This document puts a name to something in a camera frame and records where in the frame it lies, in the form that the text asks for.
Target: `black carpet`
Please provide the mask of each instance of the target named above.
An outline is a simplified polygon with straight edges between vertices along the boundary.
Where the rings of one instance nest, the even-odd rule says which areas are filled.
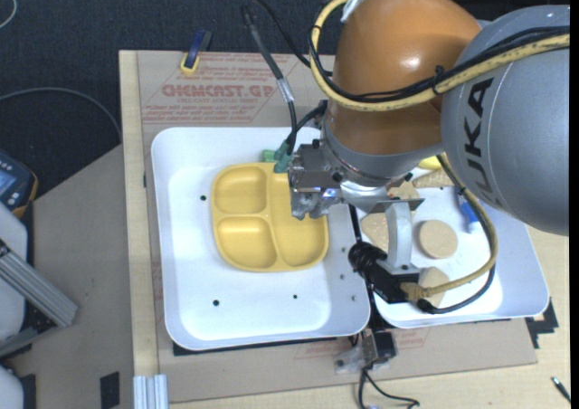
[[[0,99],[5,94],[58,87],[91,96],[120,122],[118,52],[184,51],[196,28],[214,33],[211,50],[256,52],[240,17],[243,0],[17,0],[14,19],[0,28]],[[326,0],[265,0],[306,51],[305,33]],[[457,0],[482,19],[545,0]],[[554,3],[569,3],[557,0]],[[0,24],[12,10],[0,0]],[[262,37],[274,52],[289,52],[264,15]],[[338,25],[322,52],[333,52]],[[40,194],[119,143],[112,122],[84,98],[65,92],[0,100],[0,148],[29,166]]]

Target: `wooden edge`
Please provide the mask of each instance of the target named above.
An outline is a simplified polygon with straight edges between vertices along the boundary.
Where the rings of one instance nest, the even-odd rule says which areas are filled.
[[[153,376],[159,372],[159,359],[148,232],[147,195],[143,185],[145,158],[140,116],[137,52],[119,52],[119,75],[125,158],[133,364],[136,376]]]

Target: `round wooden disc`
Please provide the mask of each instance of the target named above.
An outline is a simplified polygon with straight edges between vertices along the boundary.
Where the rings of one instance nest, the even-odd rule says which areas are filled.
[[[436,259],[450,258],[459,246],[459,240],[452,227],[438,219],[422,223],[418,241],[424,252]]]

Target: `yellow divided plate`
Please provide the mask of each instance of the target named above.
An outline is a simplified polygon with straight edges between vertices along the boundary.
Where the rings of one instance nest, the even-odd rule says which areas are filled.
[[[294,271],[327,252],[326,216],[300,221],[291,215],[287,174],[273,163],[228,166],[211,189],[215,243],[222,257],[246,271]]]

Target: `table surface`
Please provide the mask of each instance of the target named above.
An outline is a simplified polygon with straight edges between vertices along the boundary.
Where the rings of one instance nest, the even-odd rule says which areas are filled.
[[[148,241],[147,196],[143,187],[145,163],[136,51],[119,53],[119,76],[127,192],[133,361],[135,375],[152,376],[159,373],[159,360]],[[569,239],[532,228],[529,231],[559,325],[555,333],[539,336],[540,348],[536,351],[538,363],[532,366],[388,380],[380,384],[387,393],[411,396],[419,400],[423,408],[563,408],[569,405],[551,380],[552,376],[558,377],[570,390]],[[352,408],[356,407],[356,392],[357,385],[333,385],[171,404],[171,408]],[[369,384],[365,387],[365,404],[401,407],[393,400],[385,400]]]

